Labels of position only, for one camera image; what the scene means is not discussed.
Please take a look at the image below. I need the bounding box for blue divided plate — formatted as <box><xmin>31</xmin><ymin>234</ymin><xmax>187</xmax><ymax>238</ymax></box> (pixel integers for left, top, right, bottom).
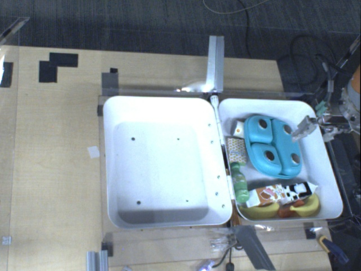
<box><xmin>244</xmin><ymin>114</ymin><xmax>303</xmax><ymax>180</ymax></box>

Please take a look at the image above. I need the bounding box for black and white carton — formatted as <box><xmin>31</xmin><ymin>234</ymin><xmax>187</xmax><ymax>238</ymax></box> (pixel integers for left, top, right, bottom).
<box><xmin>278</xmin><ymin>181</ymin><xmax>319</xmax><ymax>204</ymax></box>

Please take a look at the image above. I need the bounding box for pale wooden board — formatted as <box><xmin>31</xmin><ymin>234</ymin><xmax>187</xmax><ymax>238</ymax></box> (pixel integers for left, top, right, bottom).
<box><xmin>0</xmin><ymin>45</ymin><xmax>332</xmax><ymax>271</ymax></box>

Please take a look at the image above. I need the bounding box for red toy sausage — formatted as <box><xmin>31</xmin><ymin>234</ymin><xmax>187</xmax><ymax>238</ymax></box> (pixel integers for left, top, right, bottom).
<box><xmin>277</xmin><ymin>199</ymin><xmax>306</xmax><ymax>218</ymax></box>

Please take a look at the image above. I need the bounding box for white plastic tray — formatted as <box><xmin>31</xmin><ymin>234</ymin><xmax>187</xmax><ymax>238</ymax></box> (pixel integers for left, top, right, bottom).
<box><xmin>102</xmin><ymin>95</ymin><xmax>234</xmax><ymax>230</ymax></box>
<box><xmin>218</xmin><ymin>98</ymin><xmax>344</xmax><ymax>222</ymax></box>

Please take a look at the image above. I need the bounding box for yellow banana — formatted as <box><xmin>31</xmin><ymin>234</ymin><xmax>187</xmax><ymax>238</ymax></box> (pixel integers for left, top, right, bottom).
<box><xmin>239</xmin><ymin>202</ymin><xmax>280</xmax><ymax>220</ymax></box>
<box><xmin>289</xmin><ymin>193</ymin><xmax>321</xmax><ymax>218</ymax></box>

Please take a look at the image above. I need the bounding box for yellow patterned white packet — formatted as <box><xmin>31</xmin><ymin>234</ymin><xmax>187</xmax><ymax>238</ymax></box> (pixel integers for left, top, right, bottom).
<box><xmin>226</xmin><ymin>137</ymin><xmax>249</xmax><ymax>165</ymax></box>

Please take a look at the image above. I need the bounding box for green plastic bottle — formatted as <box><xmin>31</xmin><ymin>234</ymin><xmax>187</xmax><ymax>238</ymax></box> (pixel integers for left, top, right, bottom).
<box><xmin>230</xmin><ymin>161</ymin><xmax>250</xmax><ymax>204</ymax></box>

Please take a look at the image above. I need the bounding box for brown and white carton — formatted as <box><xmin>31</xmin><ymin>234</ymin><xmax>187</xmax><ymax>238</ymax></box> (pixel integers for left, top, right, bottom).
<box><xmin>245</xmin><ymin>184</ymin><xmax>285</xmax><ymax>209</ymax></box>

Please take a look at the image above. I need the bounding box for small white and grey carton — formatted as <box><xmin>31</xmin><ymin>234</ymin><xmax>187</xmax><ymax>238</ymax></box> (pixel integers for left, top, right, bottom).
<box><xmin>231</xmin><ymin>119</ymin><xmax>246</xmax><ymax>139</ymax></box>

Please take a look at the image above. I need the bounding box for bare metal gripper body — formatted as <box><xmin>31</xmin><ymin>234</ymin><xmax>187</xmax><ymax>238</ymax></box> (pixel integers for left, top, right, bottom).
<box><xmin>316</xmin><ymin>90</ymin><xmax>361</xmax><ymax>136</ymax></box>

